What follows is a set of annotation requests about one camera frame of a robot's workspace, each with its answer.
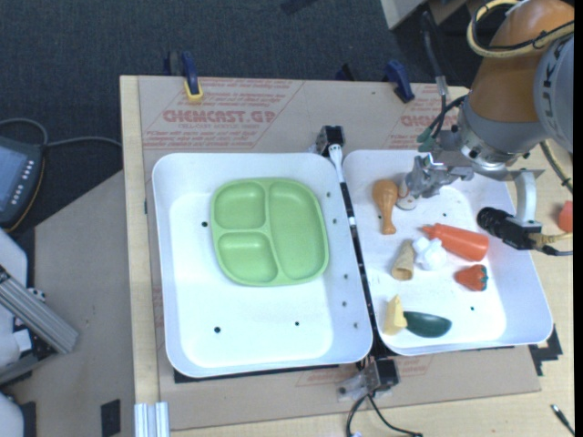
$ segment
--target wooden table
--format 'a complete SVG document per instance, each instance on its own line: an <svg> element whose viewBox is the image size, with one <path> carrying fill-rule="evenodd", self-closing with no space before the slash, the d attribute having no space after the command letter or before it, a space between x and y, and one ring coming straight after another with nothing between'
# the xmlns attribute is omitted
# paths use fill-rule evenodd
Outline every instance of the wooden table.
<svg viewBox="0 0 583 437"><path fill-rule="evenodd" d="M145 186L140 125L138 77L120 79L121 116L124 143L124 170L128 220L129 283L133 335L136 403L159 401L159 381L154 331L151 278L149 268L148 225L144 214ZM556 154L567 173L572 175L568 153ZM529 159L530 168L545 168L537 179L537 220L546 234L557 234L558 210L572 195L559 184L537 148ZM571 241L557 246L572 248ZM472 401L452 401L385 410L387 420L398 427L431 436L495 435L568 435L550 405L555 403L575 425L574 391L574 317L573 258L553 258L535 252L533 259L547 294L563 354L558 361L543 365L541 392L500 396ZM346 414L331 414L297 419L238 424L216 428L173 432L177 436L343 436ZM373 411L359 412L353 431L365 436L399 435L388 430Z"/></svg>

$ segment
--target divided green plate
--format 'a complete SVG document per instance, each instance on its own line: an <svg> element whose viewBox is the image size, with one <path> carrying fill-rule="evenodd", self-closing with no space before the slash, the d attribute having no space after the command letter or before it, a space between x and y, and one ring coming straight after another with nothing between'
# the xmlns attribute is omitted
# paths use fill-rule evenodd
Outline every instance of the divided green plate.
<svg viewBox="0 0 583 437"><path fill-rule="evenodd" d="M287 178L239 179L216 190L211 229L220 267L244 285L304 283L328 265L318 199Z"/></svg>

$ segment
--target green plate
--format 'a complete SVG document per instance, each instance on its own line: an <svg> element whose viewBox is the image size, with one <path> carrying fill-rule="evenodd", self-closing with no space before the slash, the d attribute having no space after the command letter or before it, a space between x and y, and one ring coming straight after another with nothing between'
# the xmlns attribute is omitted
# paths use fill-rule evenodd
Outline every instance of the green plate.
<svg viewBox="0 0 583 437"><path fill-rule="evenodd" d="M328 265L328 238L313 192L287 178L235 180L216 190L211 229L220 267L244 285L304 283Z"/></svg>

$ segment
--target white tray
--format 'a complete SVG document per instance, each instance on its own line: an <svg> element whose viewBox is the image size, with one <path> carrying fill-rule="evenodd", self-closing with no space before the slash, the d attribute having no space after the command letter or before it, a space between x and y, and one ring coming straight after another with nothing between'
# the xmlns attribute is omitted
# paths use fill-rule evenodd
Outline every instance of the white tray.
<svg viewBox="0 0 583 437"><path fill-rule="evenodd" d="M415 266L414 277L408 281L397 281L390 275L403 241L426 236L421 230L424 225L441 223L486 234L476 223L481 208L516 213L506 183L476 175L470 181L457 180L441 188L438 196L420 199L413 210L395 207L397 232L383 235L380 212L372 197L373 183L385 178L399 184L417 155L415 151L358 150L343 162L379 332L385 304L396 294L404 310L437 314L453 322L451 330L439 338L419 337L408 330L396 335L381 333L385 345L399 354L417 355L546 340L553 321L529 251L513 249L490 237L488 252L480 262L489 277L485 291L470 291L455 282L453 274L458 269L476 262L452 253L440 270Z"/></svg>
<svg viewBox="0 0 583 437"><path fill-rule="evenodd" d="M210 202L241 178L290 178L320 202L329 263L312 281L250 287L216 260ZM342 193L332 163L300 154L177 153L154 167L166 350L190 377L357 362L373 334Z"/></svg>

